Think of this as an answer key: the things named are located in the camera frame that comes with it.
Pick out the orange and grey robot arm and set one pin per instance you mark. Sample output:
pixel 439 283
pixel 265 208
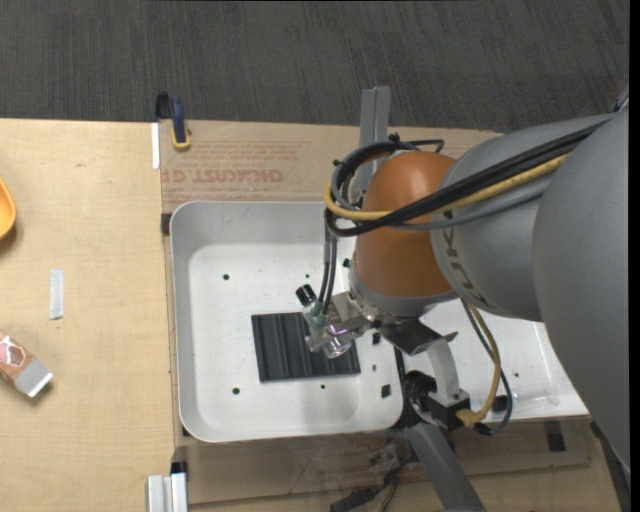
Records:
pixel 500 250

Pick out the brown and white carton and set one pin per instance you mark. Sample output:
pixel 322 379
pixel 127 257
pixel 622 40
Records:
pixel 22 365

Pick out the clear plastic bottle black cap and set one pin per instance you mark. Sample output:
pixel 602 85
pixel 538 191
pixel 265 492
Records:
pixel 306 295

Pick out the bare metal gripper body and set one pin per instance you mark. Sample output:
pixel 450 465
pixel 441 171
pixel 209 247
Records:
pixel 357 312

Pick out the black cylinder on white bracket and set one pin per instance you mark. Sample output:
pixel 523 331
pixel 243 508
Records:
pixel 447 370

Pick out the black ribbed flat panel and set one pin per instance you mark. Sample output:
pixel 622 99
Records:
pixel 280 350

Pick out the brown cardboard board red print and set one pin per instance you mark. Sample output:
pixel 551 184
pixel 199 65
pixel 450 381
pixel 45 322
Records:
pixel 240 150

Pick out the orange plate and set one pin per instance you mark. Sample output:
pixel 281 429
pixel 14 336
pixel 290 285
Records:
pixel 5 210

